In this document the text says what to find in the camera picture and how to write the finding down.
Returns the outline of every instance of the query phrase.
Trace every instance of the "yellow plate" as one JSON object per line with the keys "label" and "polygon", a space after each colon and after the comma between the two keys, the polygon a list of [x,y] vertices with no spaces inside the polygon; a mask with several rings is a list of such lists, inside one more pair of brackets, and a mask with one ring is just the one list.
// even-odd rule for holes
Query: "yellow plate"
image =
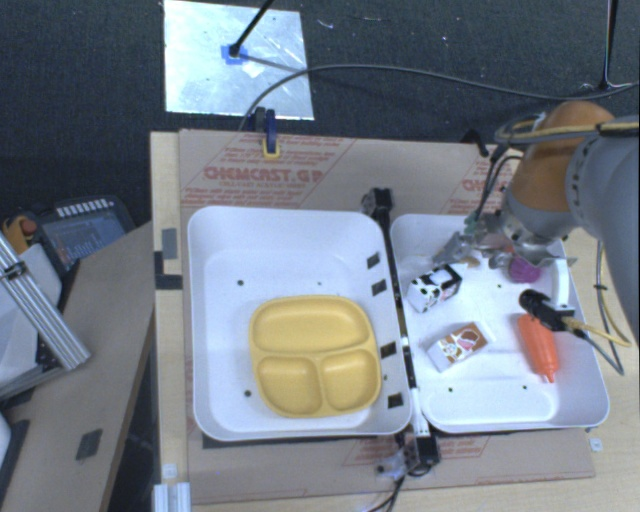
{"label": "yellow plate", "polygon": [[282,416],[347,414],[380,393],[373,329],[349,299],[307,295],[265,302],[251,317],[249,346],[260,396]]}

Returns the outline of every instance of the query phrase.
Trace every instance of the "black floor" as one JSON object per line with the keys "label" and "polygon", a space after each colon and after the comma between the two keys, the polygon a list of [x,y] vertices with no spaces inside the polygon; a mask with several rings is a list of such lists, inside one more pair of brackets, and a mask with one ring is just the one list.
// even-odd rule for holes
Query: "black floor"
{"label": "black floor", "polygon": [[[571,95],[600,81],[606,4],[277,0],[275,7],[301,12],[310,66],[390,64]],[[613,82],[638,80],[638,27],[640,2],[620,2]],[[114,194],[136,224],[150,219],[149,132],[237,126],[235,118],[165,112],[163,51],[160,0],[0,2],[0,218],[35,202]],[[317,74],[311,85],[316,120],[282,122],[281,131],[458,141],[474,128],[490,141],[510,118],[557,103],[375,71]],[[598,103],[616,115],[637,113],[638,89]],[[152,460],[148,386],[143,395],[123,462],[129,476],[114,498],[135,499],[141,510]]]}

